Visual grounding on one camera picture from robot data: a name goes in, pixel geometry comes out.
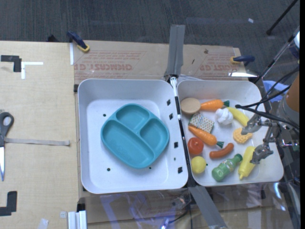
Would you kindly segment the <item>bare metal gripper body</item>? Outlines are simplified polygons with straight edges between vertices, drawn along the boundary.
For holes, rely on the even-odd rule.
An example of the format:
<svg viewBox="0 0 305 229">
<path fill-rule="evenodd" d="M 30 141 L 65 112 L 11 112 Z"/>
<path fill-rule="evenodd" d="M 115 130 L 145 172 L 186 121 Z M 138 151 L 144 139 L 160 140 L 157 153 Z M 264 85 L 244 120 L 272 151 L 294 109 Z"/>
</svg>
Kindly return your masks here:
<svg viewBox="0 0 305 229">
<path fill-rule="evenodd" d="M 258 125 L 268 127 L 263 143 L 258 146 L 258 149 L 270 149 L 270 143 L 275 143 L 277 147 L 281 148 L 300 148 L 297 132 L 292 127 L 281 125 L 269 119 L 265 121 L 260 120 Z"/>
</svg>

